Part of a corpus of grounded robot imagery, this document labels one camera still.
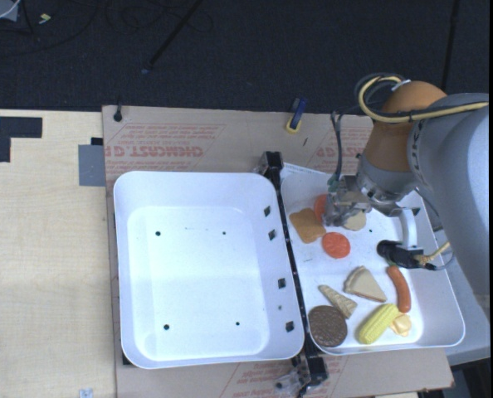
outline yellow corn cob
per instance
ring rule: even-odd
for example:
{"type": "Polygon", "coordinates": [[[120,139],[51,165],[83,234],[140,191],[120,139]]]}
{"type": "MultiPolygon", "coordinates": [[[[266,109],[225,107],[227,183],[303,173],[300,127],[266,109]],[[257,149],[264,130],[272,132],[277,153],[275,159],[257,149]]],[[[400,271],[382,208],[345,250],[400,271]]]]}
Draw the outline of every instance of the yellow corn cob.
{"type": "Polygon", "coordinates": [[[398,315],[399,310],[395,303],[380,305],[359,329],[358,340],[366,345],[376,342],[398,315]]]}

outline tray with toy food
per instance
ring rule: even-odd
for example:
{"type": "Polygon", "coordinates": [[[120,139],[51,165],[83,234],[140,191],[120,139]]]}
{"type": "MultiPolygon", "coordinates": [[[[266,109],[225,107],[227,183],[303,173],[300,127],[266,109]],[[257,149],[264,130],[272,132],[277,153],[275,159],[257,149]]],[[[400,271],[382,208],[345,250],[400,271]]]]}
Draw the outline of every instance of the tray with toy food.
{"type": "MultiPolygon", "coordinates": [[[[372,209],[353,225],[319,219],[330,175],[292,173],[281,184],[290,242],[315,344],[334,355],[449,347],[465,333],[447,271],[391,266],[377,252],[381,240],[402,241],[399,218],[372,209]]],[[[415,215],[419,245],[438,248],[422,198],[400,206],[415,215]]],[[[437,265],[443,263],[439,255],[437,265]]]]}

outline light wood surface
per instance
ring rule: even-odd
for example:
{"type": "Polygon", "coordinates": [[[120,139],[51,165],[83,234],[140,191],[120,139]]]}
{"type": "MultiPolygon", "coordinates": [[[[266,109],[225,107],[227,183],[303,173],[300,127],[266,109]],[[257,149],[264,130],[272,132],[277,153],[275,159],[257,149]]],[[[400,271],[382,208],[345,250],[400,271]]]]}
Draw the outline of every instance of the light wood surface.
{"type": "Polygon", "coordinates": [[[79,186],[78,146],[100,113],[42,116],[0,163],[0,398],[115,397],[104,187],[79,186]]]}

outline brown round patty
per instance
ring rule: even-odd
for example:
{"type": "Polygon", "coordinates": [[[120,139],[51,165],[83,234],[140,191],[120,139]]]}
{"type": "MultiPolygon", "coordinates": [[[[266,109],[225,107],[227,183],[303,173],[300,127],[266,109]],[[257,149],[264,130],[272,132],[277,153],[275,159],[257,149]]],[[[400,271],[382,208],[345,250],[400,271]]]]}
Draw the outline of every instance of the brown round patty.
{"type": "Polygon", "coordinates": [[[310,310],[311,336],[322,347],[337,347],[348,335],[343,313],[336,307],[319,305],[310,310]]]}

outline orange toy food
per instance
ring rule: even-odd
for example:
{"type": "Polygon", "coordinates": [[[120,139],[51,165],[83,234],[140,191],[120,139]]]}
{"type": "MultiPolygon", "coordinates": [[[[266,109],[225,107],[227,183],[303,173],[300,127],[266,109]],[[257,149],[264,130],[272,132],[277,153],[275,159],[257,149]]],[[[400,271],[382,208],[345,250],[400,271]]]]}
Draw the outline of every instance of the orange toy food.
{"type": "Polygon", "coordinates": [[[411,291],[407,280],[403,277],[402,272],[397,265],[390,265],[387,268],[388,277],[393,281],[398,295],[398,309],[402,313],[408,313],[411,310],[411,291]]]}
{"type": "Polygon", "coordinates": [[[334,258],[344,258],[349,254],[350,245],[345,235],[331,231],[322,237],[322,248],[334,258]]]}
{"type": "Polygon", "coordinates": [[[320,195],[315,199],[315,205],[313,210],[315,211],[316,219],[322,222],[322,214],[324,214],[324,208],[326,205],[326,199],[328,195],[320,195]]]}

